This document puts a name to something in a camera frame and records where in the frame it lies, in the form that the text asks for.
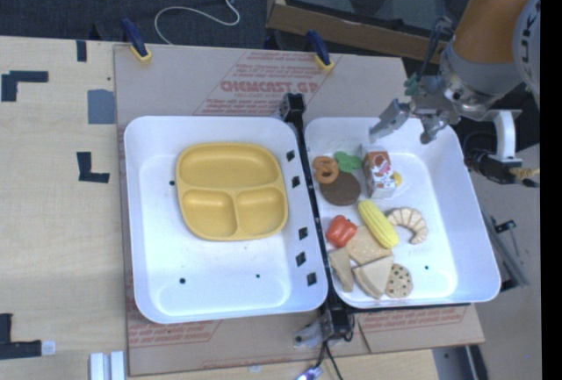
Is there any small white and orange carton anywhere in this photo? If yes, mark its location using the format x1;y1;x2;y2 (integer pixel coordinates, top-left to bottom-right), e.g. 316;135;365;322
360;143;399;200

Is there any orange toy bell pepper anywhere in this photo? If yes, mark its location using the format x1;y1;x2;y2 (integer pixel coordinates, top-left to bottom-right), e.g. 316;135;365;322
324;214;358;249

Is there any white plastic tray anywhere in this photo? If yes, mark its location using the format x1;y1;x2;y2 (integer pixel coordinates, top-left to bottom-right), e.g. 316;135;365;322
303;116;503;310
123;114;330;325

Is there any brown round toy patty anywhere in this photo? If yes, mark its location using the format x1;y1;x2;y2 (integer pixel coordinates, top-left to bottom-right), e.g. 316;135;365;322
318;170;363;207

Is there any yellow divided plate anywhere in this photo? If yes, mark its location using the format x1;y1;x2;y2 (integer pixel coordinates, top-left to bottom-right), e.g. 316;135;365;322
175;141;290;243

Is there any yellow toy corn cob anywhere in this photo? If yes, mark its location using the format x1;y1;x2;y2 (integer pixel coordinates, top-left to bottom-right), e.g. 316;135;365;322
357;198;400;250

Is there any black block with thin wires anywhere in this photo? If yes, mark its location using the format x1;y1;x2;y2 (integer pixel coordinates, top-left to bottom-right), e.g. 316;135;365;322
292;306;355;349
279;92;307;124

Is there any beige toy bread slice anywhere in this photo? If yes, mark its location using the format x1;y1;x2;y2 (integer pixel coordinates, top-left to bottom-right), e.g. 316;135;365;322
351;255;395;300
346;225;393;267
328;247;356;294

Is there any chocolate chip toy biscuit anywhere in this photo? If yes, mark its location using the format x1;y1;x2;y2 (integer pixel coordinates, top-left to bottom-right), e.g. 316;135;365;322
384;262;414;300

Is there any brown cardboard board red print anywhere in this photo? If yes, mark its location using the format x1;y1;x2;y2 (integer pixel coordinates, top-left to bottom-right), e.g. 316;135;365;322
112;43;486;377

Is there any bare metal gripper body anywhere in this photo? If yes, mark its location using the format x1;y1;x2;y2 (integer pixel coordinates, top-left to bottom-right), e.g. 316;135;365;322
409;72;496;125

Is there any green toy lettuce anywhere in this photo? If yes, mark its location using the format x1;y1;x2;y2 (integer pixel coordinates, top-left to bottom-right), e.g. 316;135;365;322
333;150;365;175

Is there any black cylinder on white bracket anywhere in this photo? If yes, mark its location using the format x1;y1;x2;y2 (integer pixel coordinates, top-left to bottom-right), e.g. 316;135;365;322
464;108;526;186

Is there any beige toy croissant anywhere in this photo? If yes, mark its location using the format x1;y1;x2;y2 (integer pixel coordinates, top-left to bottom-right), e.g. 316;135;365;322
385;206;429;246

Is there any orange toy pretzel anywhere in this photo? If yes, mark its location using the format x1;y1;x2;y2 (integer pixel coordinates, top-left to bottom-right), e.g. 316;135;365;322
312;155;341;185

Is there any thin black rod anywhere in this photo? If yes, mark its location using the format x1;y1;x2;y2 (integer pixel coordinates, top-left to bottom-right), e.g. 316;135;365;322
292;118;349;314

